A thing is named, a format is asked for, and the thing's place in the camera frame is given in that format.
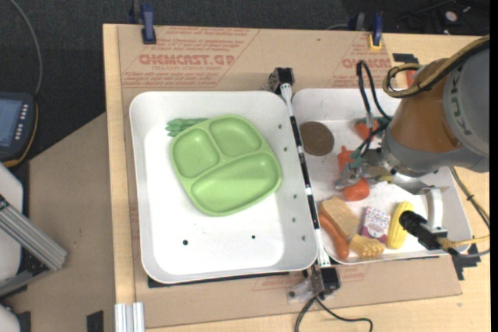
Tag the black cylinder on white bracket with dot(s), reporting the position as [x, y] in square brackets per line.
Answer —
[422, 229]

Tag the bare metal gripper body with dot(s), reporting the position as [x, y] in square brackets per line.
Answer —
[379, 167]

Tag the orange sausage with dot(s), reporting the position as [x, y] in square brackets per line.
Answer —
[336, 239]

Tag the brown round biscuit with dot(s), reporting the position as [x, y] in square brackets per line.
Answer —
[317, 138]

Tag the white plastic tray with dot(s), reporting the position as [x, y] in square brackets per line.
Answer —
[218, 245]
[393, 190]

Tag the thin black and white rod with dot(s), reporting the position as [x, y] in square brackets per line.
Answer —
[301, 155]

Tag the pink carton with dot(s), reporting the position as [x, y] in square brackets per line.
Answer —
[375, 224]

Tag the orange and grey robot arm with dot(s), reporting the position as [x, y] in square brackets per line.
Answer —
[435, 120]

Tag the green toy asparagus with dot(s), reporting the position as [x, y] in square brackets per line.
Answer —
[177, 126]

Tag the orange toy bottle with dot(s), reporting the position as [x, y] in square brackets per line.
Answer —
[356, 192]

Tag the tan bread slice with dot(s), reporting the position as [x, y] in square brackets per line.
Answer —
[340, 215]

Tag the yellow corn cob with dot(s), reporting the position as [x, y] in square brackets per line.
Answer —
[396, 235]

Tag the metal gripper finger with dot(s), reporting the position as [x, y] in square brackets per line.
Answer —
[343, 182]
[357, 172]

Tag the green divided plate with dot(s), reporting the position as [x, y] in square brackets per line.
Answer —
[225, 167]

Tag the orange carrot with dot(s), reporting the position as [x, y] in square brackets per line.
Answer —
[362, 129]

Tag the yellow toy fries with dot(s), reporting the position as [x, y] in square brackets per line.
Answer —
[365, 246]

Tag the brown cardboard board red print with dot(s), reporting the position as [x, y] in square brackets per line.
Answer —
[233, 58]

